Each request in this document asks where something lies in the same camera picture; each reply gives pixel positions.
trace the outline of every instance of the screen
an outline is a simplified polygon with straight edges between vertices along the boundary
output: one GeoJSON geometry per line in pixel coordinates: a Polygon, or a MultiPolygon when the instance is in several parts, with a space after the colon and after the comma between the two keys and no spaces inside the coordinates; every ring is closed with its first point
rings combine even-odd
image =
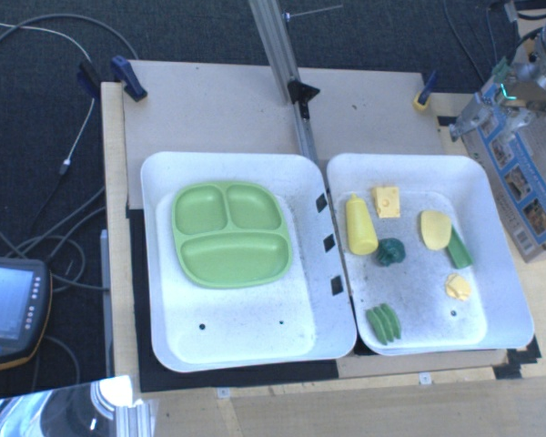
{"type": "Polygon", "coordinates": [[[32,270],[0,267],[0,338],[17,340],[26,315],[32,270]]]}

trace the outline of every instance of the printed picture on box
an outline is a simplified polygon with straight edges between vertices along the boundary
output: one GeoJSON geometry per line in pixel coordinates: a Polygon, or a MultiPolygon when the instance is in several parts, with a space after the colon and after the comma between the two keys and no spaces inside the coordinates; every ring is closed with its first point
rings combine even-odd
{"type": "Polygon", "coordinates": [[[521,172],[521,168],[519,165],[512,168],[504,176],[504,179],[506,181],[506,185],[508,185],[511,194],[518,202],[520,202],[531,193],[530,183],[528,183],[528,180],[526,179],[526,177],[524,177],[524,174],[521,172]]]}
{"type": "Polygon", "coordinates": [[[498,125],[497,119],[495,117],[491,117],[490,119],[481,123],[480,129],[481,131],[483,131],[483,135],[485,137],[488,137],[493,132],[493,130],[495,129],[497,125],[498,125]]]}
{"type": "Polygon", "coordinates": [[[538,199],[534,199],[523,209],[524,216],[530,222],[536,235],[541,235],[546,231],[546,212],[542,208],[538,199]]]}
{"type": "Polygon", "coordinates": [[[503,144],[499,139],[491,141],[491,150],[500,168],[504,168],[513,159],[511,147],[508,144],[503,144]]]}

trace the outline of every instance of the black hole on tray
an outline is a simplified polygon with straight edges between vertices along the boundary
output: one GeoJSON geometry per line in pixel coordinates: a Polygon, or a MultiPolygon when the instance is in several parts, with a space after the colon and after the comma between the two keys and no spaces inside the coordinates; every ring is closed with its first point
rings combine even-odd
{"type": "Polygon", "coordinates": [[[320,194],[319,198],[316,199],[316,207],[318,208],[318,212],[321,212],[327,205],[328,201],[326,200],[326,195],[320,194]]]}
{"type": "Polygon", "coordinates": [[[326,249],[326,252],[328,252],[334,246],[336,246],[336,241],[334,240],[334,235],[329,235],[328,237],[326,237],[324,239],[324,248],[326,249]]]}
{"type": "Polygon", "coordinates": [[[331,294],[336,296],[340,294],[343,290],[344,285],[342,283],[342,278],[340,277],[340,275],[338,275],[331,280],[331,294]]]}

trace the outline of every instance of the yellow bottle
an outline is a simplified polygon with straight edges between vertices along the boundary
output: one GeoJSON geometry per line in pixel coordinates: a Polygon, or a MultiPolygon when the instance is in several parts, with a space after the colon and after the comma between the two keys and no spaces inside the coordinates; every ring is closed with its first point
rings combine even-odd
{"type": "Polygon", "coordinates": [[[346,203],[346,228],[349,250],[359,256],[374,252],[379,246],[376,231],[364,199],[354,193],[346,203]]]}

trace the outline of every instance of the black carpet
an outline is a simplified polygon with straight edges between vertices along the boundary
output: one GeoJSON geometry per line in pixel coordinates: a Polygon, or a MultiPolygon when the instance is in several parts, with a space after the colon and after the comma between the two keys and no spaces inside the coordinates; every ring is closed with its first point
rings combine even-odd
{"type": "MultiPolygon", "coordinates": [[[[439,71],[438,92],[471,93],[513,48],[516,36],[500,0],[280,0],[298,14],[342,5],[325,13],[294,17],[288,31],[299,66],[377,71],[439,71]]],[[[514,0],[519,10],[546,8],[546,0],[514,0]]],[[[146,60],[266,65],[247,0],[0,0],[0,22],[17,24],[40,15],[76,14],[119,31],[146,60]]],[[[103,80],[113,80],[109,61],[133,58],[126,45],[99,25],[71,17],[40,24],[73,37],[91,55],[103,80]]],[[[5,29],[0,27],[0,35],[5,29]]],[[[59,167],[74,144],[90,97],[76,82],[81,51],[60,36],[16,31],[0,43],[0,229],[15,246],[42,235],[93,196],[104,184],[101,115],[95,114],[78,142],[72,165],[58,182],[59,167]],[[39,210],[46,202],[44,210],[39,210]]],[[[66,234],[82,217],[105,205],[99,197],[62,226],[66,234]]],[[[55,273],[100,285],[99,235],[105,212],[74,234],[51,262],[55,273]]],[[[50,239],[30,256],[45,258],[50,239]]],[[[0,256],[9,252],[0,239],[0,256]]],[[[77,356],[80,381],[106,374],[101,294],[70,288],[54,296],[47,334],[77,356]]],[[[74,363],[46,340],[40,362],[0,372],[0,396],[66,386],[76,380],[74,363]]]]}

